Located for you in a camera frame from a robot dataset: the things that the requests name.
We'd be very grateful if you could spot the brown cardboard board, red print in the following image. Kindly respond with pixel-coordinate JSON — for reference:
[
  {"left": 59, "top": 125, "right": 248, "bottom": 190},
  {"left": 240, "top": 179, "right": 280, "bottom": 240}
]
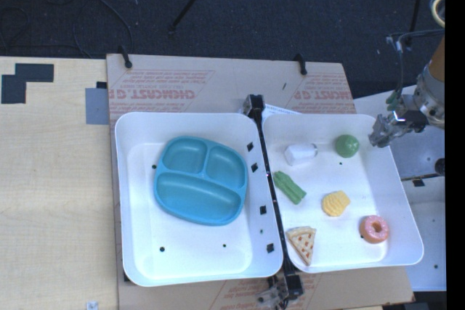
[{"left": 105, "top": 53, "right": 416, "bottom": 310}]

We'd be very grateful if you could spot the blue divided plate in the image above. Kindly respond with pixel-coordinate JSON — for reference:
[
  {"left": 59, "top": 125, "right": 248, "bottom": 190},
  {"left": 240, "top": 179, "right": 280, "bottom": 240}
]
[{"left": 153, "top": 135, "right": 250, "bottom": 227}]

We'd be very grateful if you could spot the white bottle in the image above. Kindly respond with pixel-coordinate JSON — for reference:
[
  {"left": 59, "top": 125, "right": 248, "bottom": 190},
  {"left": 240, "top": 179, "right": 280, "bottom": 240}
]
[{"left": 283, "top": 142, "right": 320, "bottom": 167}]

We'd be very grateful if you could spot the pizza slice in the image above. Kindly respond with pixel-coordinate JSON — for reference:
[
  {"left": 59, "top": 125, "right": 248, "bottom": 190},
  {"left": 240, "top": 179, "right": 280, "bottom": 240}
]
[{"left": 285, "top": 225, "right": 318, "bottom": 267}]

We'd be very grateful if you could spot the green round toy fruit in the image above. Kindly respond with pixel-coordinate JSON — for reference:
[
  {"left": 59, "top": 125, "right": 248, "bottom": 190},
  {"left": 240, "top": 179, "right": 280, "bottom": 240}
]
[{"left": 334, "top": 134, "right": 361, "bottom": 159}]

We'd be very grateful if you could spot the black block with thin wires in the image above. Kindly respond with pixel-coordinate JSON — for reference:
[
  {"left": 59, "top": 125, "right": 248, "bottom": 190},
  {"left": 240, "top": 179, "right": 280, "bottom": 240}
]
[
  {"left": 243, "top": 94, "right": 265, "bottom": 119},
  {"left": 283, "top": 273, "right": 305, "bottom": 301}
]

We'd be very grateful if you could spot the green toy asparagus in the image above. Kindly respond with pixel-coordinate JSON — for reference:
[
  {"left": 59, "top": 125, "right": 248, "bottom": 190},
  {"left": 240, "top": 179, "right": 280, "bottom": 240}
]
[{"left": 272, "top": 170, "right": 307, "bottom": 205}]

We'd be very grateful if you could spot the thin black and white rod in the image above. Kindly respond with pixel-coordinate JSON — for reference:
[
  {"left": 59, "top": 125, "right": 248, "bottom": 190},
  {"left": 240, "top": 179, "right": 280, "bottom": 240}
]
[{"left": 253, "top": 108, "right": 297, "bottom": 280}]

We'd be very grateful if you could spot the pink doughnut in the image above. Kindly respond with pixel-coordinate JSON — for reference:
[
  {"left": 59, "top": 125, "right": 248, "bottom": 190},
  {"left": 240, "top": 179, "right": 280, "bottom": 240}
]
[{"left": 359, "top": 214, "right": 390, "bottom": 245}]

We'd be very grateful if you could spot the yellow toy corn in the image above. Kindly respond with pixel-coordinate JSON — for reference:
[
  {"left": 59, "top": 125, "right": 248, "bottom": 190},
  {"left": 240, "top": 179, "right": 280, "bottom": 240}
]
[{"left": 321, "top": 189, "right": 352, "bottom": 218}]

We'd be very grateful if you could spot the white plastic tray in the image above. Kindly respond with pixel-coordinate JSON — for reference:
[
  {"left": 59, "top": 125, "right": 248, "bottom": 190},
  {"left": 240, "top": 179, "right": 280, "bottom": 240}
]
[
  {"left": 114, "top": 111, "right": 285, "bottom": 288},
  {"left": 262, "top": 113, "right": 426, "bottom": 274}
]

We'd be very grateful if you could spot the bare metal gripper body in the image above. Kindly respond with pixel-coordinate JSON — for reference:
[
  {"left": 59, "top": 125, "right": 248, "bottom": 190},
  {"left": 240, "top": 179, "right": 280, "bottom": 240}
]
[{"left": 390, "top": 97, "right": 446, "bottom": 136}]

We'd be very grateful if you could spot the white paper sheet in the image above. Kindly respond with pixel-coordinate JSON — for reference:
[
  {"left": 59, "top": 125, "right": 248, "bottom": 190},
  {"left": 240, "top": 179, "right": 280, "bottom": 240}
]
[{"left": 262, "top": 103, "right": 303, "bottom": 116}]

